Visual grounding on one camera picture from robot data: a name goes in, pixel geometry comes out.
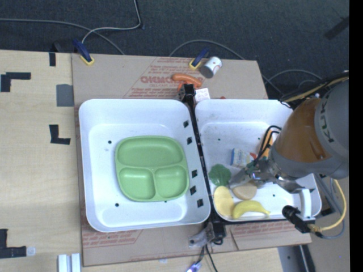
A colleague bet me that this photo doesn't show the beige bread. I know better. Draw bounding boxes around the beige bread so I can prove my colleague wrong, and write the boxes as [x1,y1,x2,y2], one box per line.
[232,182,258,201]

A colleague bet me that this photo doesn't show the green broccoli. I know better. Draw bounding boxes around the green broccoli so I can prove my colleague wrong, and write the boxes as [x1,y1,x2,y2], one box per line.
[208,164,233,188]

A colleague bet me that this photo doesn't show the white and blue carton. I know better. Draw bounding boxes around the white and blue carton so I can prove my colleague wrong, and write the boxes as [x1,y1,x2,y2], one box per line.
[230,147,252,167]

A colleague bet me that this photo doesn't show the yellow banana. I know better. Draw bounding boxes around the yellow banana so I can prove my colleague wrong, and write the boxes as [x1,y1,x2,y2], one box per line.
[231,199,271,220]

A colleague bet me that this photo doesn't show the green divided plate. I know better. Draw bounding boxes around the green divided plate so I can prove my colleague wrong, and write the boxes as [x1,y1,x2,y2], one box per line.
[114,135,190,203]

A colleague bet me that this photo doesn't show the brown cardboard board red print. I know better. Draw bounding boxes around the brown cardboard board red print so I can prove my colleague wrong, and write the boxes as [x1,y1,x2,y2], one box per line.
[70,52,313,267]

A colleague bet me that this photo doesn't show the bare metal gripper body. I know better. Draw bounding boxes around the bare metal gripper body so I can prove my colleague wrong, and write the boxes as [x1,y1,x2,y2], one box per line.
[248,159,281,185]

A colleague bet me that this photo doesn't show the white and pink packet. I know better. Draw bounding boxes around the white and pink packet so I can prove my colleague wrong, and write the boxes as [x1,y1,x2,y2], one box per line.
[195,87,212,102]

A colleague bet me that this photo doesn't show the black cylinder on white bracket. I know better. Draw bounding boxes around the black cylinder on white bracket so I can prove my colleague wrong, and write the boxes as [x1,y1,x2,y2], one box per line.
[275,176,317,234]

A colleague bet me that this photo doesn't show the white can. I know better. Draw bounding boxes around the white can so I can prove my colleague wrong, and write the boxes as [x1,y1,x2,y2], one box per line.
[199,56,223,79]

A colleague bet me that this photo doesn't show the white plastic tray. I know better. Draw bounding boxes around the white plastic tray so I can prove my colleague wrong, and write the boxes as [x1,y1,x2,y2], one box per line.
[78,98,212,233]
[195,99,323,223]

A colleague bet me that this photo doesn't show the orange sausage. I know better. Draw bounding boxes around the orange sausage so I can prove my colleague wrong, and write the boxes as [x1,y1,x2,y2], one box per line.
[171,73,203,87]

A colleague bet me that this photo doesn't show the black block with wires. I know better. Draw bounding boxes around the black block with wires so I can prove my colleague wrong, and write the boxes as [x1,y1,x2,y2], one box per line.
[209,220,227,241]

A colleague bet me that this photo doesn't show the yellow oval slice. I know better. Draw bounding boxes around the yellow oval slice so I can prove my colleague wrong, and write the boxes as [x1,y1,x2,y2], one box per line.
[213,185,235,218]

